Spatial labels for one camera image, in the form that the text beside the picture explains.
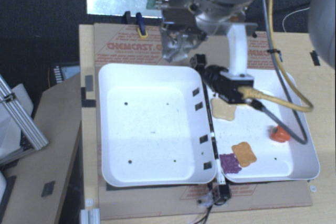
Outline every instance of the wooden table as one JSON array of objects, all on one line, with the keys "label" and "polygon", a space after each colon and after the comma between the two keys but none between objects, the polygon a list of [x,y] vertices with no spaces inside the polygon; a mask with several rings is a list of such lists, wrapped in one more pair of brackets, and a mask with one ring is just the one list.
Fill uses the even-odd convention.
[{"label": "wooden table", "polygon": [[[308,34],[275,33],[277,47],[285,59],[284,66],[297,86],[314,104],[314,111],[306,115],[318,154],[321,172],[310,185],[313,206],[286,209],[235,211],[210,214],[208,223],[335,223],[336,167],[335,167],[335,70],[320,60],[314,66],[313,50]],[[93,26],[80,26],[81,86],[88,74],[95,75]],[[87,92],[87,99],[95,99],[95,89]],[[86,209],[98,208],[96,109],[82,109],[83,165]],[[123,223],[193,223],[197,215],[105,220],[103,224]]]},{"label": "wooden table", "polygon": [[[80,139],[80,77],[45,91],[34,121],[49,144],[4,170],[16,176],[3,224],[58,224]],[[43,196],[45,186],[53,186]]]}]

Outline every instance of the black connector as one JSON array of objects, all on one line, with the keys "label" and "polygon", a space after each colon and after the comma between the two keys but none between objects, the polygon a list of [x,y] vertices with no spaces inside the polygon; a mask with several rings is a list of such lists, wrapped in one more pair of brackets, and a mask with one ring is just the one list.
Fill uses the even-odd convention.
[{"label": "black connector", "polygon": [[219,196],[220,196],[218,203],[220,203],[221,201],[227,201],[231,198],[231,190],[228,184],[218,185],[218,189],[219,189]]},{"label": "black connector", "polygon": [[219,97],[229,104],[243,104],[243,95],[238,92],[240,86],[253,87],[253,78],[251,79],[231,79],[225,76],[228,73],[227,68],[220,66],[208,66],[201,74],[202,80]]},{"label": "black connector", "polygon": [[205,54],[195,54],[194,57],[190,59],[189,66],[195,69],[200,75],[204,72],[206,66],[206,56]]},{"label": "black connector", "polygon": [[252,106],[256,110],[263,111],[263,112],[265,111],[265,106],[256,99],[253,99],[249,105]]}]

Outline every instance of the metal frame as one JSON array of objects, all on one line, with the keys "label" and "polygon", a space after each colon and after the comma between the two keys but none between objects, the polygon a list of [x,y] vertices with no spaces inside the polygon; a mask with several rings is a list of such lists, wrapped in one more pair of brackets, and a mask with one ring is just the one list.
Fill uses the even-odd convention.
[{"label": "metal frame", "polygon": [[28,150],[17,150],[0,159],[0,165],[21,158],[33,151],[40,150],[48,144],[48,140],[35,125],[33,119],[23,109],[22,105],[12,92],[4,78],[0,75],[0,103],[5,107],[16,124],[20,127],[33,148]]}]

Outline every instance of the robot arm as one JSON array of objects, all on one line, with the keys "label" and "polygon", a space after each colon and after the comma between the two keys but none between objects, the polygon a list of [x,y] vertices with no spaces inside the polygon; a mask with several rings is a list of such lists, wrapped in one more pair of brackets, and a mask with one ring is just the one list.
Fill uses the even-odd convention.
[{"label": "robot arm", "polygon": [[[232,25],[236,23],[245,26],[245,35],[251,35],[257,25],[245,23],[244,12],[252,1],[159,0],[157,7],[162,10],[163,18],[161,28],[163,57],[169,62],[180,61],[187,57],[191,49],[197,48],[206,40],[207,36],[227,36]],[[334,7],[335,0],[313,0],[309,19],[311,40],[321,57],[332,67],[334,67],[334,53],[332,52],[335,48]],[[237,62],[238,60],[231,57],[230,61]]]}]

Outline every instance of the cardboard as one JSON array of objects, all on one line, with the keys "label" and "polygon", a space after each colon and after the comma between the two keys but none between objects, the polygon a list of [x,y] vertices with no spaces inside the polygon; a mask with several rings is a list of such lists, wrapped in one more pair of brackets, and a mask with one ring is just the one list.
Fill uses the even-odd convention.
[{"label": "cardboard", "polygon": [[[96,77],[99,69],[110,62],[140,63],[146,65],[168,65],[161,56],[159,28],[148,26],[148,39],[140,39],[133,25],[94,25],[94,50]],[[257,38],[250,37],[248,68],[271,69],[272,62],[265,33],[258,32]],[[187,66],[190,57],[206,54],[208,64],[227,66],[229,61],[228,42],[225,37],[210,37],[189,58],[171,65]],[[99,90],[96,80],[97,100],[97,154],[99,208],[102,220],[198,214],[205,211],[197,200],[208,192],[206,185],[164,186],[140,188],[114,188],[101,175],[100,109]],[[232,185],[232,198],[214,212],[254,210],[311,206],[307,182],[276,182],[263,184]]]},{"label": "cardboard", "polygon": [[[50,142],[4,171],[16,176],[3,224],[58,223],[80,138],[80,77],[45,91],[34,122]],[[54,186],[42,197],[46,184]]]}]

